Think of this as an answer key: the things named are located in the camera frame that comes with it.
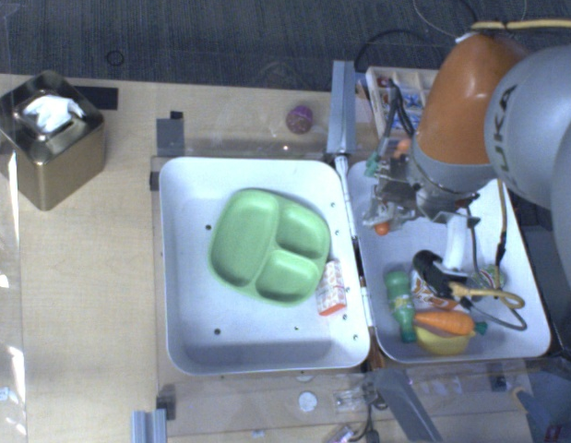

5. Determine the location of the small white disc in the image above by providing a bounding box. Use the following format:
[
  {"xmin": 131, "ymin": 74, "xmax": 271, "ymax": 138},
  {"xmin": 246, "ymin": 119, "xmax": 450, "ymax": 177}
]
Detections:
[{"xmin": 297, "ymin": 390, "xmax": 319, "ymax": 413}]

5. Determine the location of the wooden compartment box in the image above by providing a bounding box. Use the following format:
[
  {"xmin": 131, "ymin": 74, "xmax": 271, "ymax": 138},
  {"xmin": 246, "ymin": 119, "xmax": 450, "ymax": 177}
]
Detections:
[{"xmin": 364, "ymin": 66, "xmax": 439, "ymax": 138}]

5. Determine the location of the gold tissue box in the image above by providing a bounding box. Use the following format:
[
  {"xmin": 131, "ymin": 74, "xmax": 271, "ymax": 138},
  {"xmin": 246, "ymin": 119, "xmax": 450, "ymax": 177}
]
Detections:
[{"xmin": 0, "ymin": 69, "xmax": 107, "ymax": 212}]

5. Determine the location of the red green white can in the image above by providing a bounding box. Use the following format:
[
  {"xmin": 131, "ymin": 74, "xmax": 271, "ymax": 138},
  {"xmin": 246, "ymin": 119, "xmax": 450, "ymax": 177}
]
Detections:
[{"xmin": 473, "ymin": 264, "xmax": 508, "ymax": 291}]

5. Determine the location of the orange and white carton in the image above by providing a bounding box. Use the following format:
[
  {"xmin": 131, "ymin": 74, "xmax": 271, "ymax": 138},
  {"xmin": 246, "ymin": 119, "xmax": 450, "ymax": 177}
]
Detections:
[{"xmin": 315, "ymin": 259, "xmax": 349, "ymax": 317}]

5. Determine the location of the green divided plate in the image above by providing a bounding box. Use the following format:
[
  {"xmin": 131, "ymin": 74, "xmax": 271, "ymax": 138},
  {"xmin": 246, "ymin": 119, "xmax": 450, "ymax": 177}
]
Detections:
[{"xmin": 207, "ymin": 187, "xmax": 333, "ymax": 308}]

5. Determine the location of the orange carrot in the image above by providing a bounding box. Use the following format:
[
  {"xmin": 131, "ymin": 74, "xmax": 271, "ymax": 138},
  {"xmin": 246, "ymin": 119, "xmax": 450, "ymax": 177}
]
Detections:
[{"xmin": 412, "ymin": 309, "xmax": 490, "ymax": 338}]

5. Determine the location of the green bottle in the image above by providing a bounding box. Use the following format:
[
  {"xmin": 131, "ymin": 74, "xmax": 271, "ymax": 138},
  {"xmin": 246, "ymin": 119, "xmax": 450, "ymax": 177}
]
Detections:
[{"xmin": 383, "ymin": 270, "xmax": 418, "ymax": 344}]

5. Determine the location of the orange and white packet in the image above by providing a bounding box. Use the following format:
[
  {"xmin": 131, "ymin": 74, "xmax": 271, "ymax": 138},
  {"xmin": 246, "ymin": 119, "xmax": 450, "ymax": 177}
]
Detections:
[{"xmin": 409, "ymin": 269, "xmax": 462, "ymax": 312}]

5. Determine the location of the purple round object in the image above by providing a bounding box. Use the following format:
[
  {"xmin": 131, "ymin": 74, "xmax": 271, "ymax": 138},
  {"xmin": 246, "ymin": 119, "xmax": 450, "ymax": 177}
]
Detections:
[{"xmin": 285, "ymin": 104, "xmax": 315, "ymax": 135}]

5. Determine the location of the yellow bowl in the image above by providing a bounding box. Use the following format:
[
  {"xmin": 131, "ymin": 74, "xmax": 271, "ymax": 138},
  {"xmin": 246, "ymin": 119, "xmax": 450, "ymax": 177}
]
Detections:
[{"xmin": 414, "ymin": 325, "xmax": 471, "ymax": 357}]

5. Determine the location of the white plastic tray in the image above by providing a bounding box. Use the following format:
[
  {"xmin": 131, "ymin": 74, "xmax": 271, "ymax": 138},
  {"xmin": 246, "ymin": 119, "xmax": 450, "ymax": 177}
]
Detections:
[
  {"xmin": 158, "ymin": 156, "xmax": 372, "ymax": 377},
  {"xmin": 347, "ymin": 159, "xmax": 553, "ymax": 365}
]

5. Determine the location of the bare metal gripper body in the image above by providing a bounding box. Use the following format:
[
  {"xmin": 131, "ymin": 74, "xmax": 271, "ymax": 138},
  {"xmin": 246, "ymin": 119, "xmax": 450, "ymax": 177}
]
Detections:
[{"xmin": 373, "ymin": 153, "xmax": 454, "ymax": 223}]

